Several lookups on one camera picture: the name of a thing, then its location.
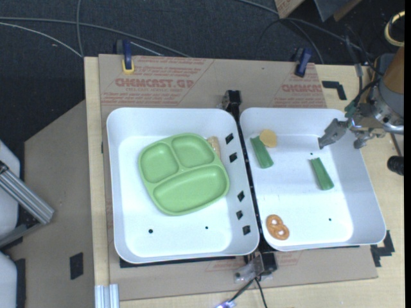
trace white plastic piece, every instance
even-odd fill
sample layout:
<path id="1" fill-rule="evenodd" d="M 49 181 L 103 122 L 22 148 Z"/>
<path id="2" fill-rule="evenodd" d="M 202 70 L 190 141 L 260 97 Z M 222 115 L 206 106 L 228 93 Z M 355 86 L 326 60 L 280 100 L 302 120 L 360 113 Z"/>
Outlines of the white plastic piece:
<path id="1" fill-rule="evenodd" d="M 375 244 L 385 237 L 385 223 L 355 136 L 319 148 L 318 138 L 330 120 L 344 120 L 338 110 L 249 108 L 240 117 L 258 201 L 263 235 L 279 251 Z M 267 148 L 274 165 L 261 169 L 250 138 L 263 129 L 277 134 Z M 322 191 L 310 159 L 319 157 L 334 188 Z M 282 241 L 272 237 L 266 218 L 276 214 L 290 230 Z"/>
<path id="2" fill-rule="evenodd" d="M 118 284 L 94 287 L 95 308 L 120 308 Z"/>
<path id="3" fill-rule="evenodd" d="M 107 119 L 107 133 L 114 244 L 124 260 L 138 264 L 222 257 L 256 249 L 258 226 L 236 123 L 230 114 L 213 108 L 119 108 Z M 150 199 L 137 158 L 145 146 L 179 133 L 218 138 L 230 189 L 202 210 L 168 216 Z M 230 134 L 233 139 L 226 144 Z M 233 153 L 236 159 L 230 162 Z"/>
<path id="4" fill-rule="evenodd" d="M 15 308 L 17 299 L 17 268 L 0 252 L 0 308 Z"/>
<path id="5" fill-rule="evenodd" d="M 0 141 L 0 160 L 15 174 L 20 174 L 19 159 Z M 0 188 L 0 238 L 10 233 L 17 224 L 19 204 Z"/>

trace yellow round object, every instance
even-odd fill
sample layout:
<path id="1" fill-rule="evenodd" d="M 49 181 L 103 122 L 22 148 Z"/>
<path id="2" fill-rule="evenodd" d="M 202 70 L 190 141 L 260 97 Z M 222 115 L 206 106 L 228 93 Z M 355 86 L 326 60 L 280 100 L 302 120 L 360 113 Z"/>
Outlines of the yellow round object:
<path id="1" fill-rule="evenodd" d="M 277 146 L 277 135 L 269 129 L 263 130 L 259 135 L 259 139 L 267 147 Z"/>

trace black fabric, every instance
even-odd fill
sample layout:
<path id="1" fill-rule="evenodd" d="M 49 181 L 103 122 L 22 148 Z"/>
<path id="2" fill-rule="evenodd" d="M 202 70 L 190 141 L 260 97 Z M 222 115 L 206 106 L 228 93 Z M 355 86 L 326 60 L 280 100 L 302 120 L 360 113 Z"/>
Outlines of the black fabric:
<path id="1" fill-rule="evenodd" d="M 38 17 L 75 21 L 78 0 L 0 0 L 0 17 Z M 275 8 L 274 0 L 248 0 Z M 313 0 L 290 16 L 317 24 L 338 35 L 350 25 L 374 56 L 394 51 L 383 39 L 390 17 L 405 0 L 363 0 L 340 22 L 322 22 Z M 296 49 L 310 47 L 289 22 L 266 27 L 277 17 L 233 0 L 83 0 L 80 20 L 106 26 L 172 47 L 192 57 L 244 60 L 290 60 Z M 41 31 L 79 51 L 72 24 L 0 22 Z M 303 24 L 326 64 L 350 64 L 344 44 Z M 124 36 L 81 28 L 86 56 L 111 53 Z M 132 40 L 166 56 L 165 49 Z M 152 55 L 132 46 L 133 54 Z M 312 60 L 319 63 L 314 53 Z M 84 99 L 82 59 L 38 34 L 0 24 L 0 140 L 14 150 L 21 142 Z"/>

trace toy donut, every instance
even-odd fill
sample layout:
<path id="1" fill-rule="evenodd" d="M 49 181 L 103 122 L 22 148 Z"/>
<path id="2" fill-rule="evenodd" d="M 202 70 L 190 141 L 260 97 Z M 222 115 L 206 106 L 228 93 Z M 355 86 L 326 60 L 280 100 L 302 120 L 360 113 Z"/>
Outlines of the toy donut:
<path id="1" fill-rule="evenodd" d="M 267 217 L 266 226 L 270 235 L 275 239 L 284 241 L 290 236 L 290 230 L 276 214 L 271 214 Z"/>

